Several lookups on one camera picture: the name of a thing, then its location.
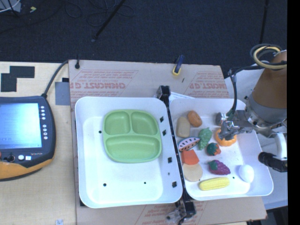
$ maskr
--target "yellow clip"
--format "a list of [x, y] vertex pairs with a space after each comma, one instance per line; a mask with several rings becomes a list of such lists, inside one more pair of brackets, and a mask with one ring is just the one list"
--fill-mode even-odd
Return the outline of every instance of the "yellow clip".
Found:
[[177, 65], [174, 66], [172, 73], [173, 73], [173, 75], [178, 76], [181, 71], [181, 68], [179, 68], [178, 72], [175, 72], [176, 67], [177, 67]]
[[178, 76], [180, 71], [181, 71], [181, 65], [182, 65], [182, 62], [183, 62], [183, 59], [184, 59], [184, 56], [183, 55], [180, 55], [177, 59], [177, 65], [174, 66], [173, 68], [173, 75], [175, 76]]

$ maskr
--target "button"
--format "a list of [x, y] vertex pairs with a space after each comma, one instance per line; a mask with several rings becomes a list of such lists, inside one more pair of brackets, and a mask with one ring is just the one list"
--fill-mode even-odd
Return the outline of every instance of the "button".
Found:
[[21, 155], [18, 156], [18, 159], [19, 159], [20, 161], [23, 161], [23, 160], [25, 159], [25, 156], [21, 154]]
[[10, 163], [14, 162], [14, 160], [15, 160], [15, 157], [14, 157], [14, 155], [12, 155], [12, 154], [10, 154], [10, 155], [7, 157], [7, 161], [10, 162]]

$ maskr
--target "dark carpet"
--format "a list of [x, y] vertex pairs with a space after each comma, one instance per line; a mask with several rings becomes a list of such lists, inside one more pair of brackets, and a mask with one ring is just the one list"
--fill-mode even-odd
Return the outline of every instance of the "dark carpet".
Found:
[[183, 54], [186, 64], [220, 65], [226, 78], [254, 63], [259, 43], [287, 49], [287, 0], [125, 0], [92, 42], [121, 1], [21, 0], [19, 11], [0, 9], [0, 61], [174, 63]]

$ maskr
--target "orange toy fruit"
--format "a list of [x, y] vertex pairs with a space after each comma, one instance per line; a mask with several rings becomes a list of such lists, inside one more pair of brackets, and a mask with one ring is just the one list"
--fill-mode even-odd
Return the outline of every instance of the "orange toy fruit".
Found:
[[219, 138], [219, 135], [218, 133], [221, 132], [221, 129], [219, 128], [217, 131], [216, 131], [216, 141], [217, 143], [220, 145], [220, 146], [223, 146], [223, 147], [229, 147], [231, 146], [232, 144], [234, 144], [236, 142], [236, 135], [233, 136], [233, 139], [231, 140], [225, 140], [225, 138], [223, 138], [222, 140]]
[[194, 150], [183, 150], [181, 153], [183, 164], [195, 165], [199, 162], [199, 158]]
[[187, 119], [193, 127], [198, 128], [202, 125], [202, 119], [194, 110], [187, 114]]

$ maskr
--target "plastic corn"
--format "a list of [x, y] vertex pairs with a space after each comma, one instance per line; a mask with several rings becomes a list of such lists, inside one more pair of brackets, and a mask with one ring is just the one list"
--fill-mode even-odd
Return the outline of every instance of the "plastic corn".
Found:
[[229, 185], [228, 177], [211, 178], [199, 183], [199, 188], [203, 191], [225, 188]]

